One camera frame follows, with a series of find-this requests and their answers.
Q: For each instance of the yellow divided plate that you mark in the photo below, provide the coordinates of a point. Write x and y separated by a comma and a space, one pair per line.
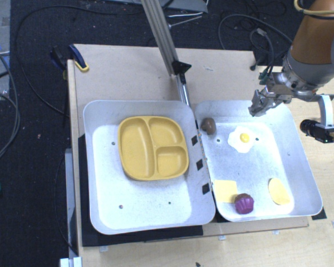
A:
136, 149

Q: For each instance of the black block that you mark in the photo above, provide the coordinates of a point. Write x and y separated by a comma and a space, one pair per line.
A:
181, 67

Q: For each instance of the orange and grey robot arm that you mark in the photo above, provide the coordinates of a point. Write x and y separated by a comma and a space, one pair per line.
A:
313, 35

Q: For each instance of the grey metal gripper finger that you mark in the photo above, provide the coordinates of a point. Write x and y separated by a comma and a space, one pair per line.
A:
265, 106
254, 106

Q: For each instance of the white plastic tray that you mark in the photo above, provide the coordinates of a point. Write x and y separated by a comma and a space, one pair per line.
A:
144, 204
253, 171

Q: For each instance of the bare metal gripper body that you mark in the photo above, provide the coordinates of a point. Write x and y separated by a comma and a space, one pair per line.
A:
284, 89

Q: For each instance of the yellow oval chip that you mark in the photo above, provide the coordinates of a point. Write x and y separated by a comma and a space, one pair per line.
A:
278, 192

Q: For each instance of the brown cardboard board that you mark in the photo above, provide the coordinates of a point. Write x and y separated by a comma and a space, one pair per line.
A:
128, 74

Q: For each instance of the white and yellow fried egg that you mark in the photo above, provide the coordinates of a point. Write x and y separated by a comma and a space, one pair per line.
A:
243, 139

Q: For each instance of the purple and brown cupcake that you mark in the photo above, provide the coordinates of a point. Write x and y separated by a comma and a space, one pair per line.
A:
244, 204

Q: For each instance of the thin black and white rod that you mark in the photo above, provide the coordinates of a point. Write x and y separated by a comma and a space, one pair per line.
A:
184, 93

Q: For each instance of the black cylinder on white bracket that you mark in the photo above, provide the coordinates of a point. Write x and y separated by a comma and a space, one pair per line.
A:
320, 130

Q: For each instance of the yellow square cheese slice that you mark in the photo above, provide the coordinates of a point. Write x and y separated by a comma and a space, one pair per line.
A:
225, 190

